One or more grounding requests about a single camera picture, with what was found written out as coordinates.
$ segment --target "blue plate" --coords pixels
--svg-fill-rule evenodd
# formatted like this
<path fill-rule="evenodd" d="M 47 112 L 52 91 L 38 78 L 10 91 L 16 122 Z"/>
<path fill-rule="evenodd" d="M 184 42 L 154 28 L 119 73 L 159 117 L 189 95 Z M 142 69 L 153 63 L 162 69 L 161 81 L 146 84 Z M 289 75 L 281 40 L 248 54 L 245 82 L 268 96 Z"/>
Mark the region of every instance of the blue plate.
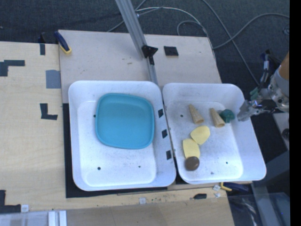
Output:
<path fill-rule="evenodd" d="M 151 103 L 127 94 L 109 93 L 97 104 L 95 130 L 105 145 L 141 149 L 151 144 L 155 119 Z"/>

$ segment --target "white tray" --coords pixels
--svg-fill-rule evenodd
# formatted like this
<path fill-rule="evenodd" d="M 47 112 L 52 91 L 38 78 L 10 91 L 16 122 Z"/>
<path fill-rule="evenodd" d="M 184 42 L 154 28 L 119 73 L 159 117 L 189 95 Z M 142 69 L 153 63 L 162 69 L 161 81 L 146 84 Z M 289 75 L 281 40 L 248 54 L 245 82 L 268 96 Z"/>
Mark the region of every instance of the white tray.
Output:
<path fill-rule="evenodd" d="M 260 180 L 266 174 L 265 163 L 251 120 L 235 118 L 222 128 L 214 127 L 210 108 L 217 112 L 230 109 L 235 115 L 244 101 L 241 90 L 231 84 L 169 83 L 163 88 L 166 117 L 181 178 L 189 184 Z M 193 104 L 205 122 L 196 125 L 189 112 Z M 187 171 L 182 141 L 197 126 L 207 125 L 211 135 L 200 145 L 200 166 Z"/>
<path fill-rule="evenodd" d="M 95 133 L 98 99 L 107 93 L 140 96 L 152 103 L 155 133 L 152 143 L 139 150 L 103 145 Z M 77 81 L 69 87 L 72 172 L 85 191 L 163 187 L 176 171 L 162 94 L 149 81 Z"/>

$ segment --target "brown round object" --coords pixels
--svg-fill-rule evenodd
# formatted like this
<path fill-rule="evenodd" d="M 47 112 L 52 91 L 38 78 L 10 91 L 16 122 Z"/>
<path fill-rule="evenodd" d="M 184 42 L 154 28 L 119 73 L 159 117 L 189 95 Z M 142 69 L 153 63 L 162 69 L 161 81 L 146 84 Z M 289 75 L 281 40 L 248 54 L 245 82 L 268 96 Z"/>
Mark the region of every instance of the brown round object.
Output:
<path fill-rule="evenodd" d="M 199 159 L 196 156 L 191 156 L 185 160 L 185 168 L 188 171 L 194 171 L 199 167 Z"/>

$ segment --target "wooden cone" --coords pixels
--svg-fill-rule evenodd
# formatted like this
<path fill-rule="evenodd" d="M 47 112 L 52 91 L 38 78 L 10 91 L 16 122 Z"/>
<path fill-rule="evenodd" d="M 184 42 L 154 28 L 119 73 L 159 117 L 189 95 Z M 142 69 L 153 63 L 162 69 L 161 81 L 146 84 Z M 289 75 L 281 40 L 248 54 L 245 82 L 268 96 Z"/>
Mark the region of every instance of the wooden cone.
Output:
<path fill-rule="evenodd" d="M 225 125 L 224 120 L 220 117 L 220 115 L 216 112 L 215 109 L 211 108 L 210 113 L 211 113 L 215 127 L 220 128 Z"/>
<path fill-rule="evenodd" d="M 195 124 L 200 124 L 204 122 L 204 118 L 200 115 L 197 109 L 193 105 L 189 105 L 190 114 L 192 116 L 193 122 Z"/>

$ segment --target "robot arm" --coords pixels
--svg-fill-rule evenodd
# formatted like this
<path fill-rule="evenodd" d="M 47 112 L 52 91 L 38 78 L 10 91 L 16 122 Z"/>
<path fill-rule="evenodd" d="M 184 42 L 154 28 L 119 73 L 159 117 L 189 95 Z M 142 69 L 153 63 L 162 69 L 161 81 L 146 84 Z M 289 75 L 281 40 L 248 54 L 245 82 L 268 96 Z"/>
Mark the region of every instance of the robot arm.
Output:
<path fill-rule="evenodd" d="M 253 115 L 283 111 L 289 113 L 289 52 L 276 71 L 271 75 L 267 88 L 264 83 L 269 77 L 269 60 L 265 59 L 264 73 L 260 85 L 251 91 L 251 99 L 245 100 L 237 114 L 239 121 Z"/>

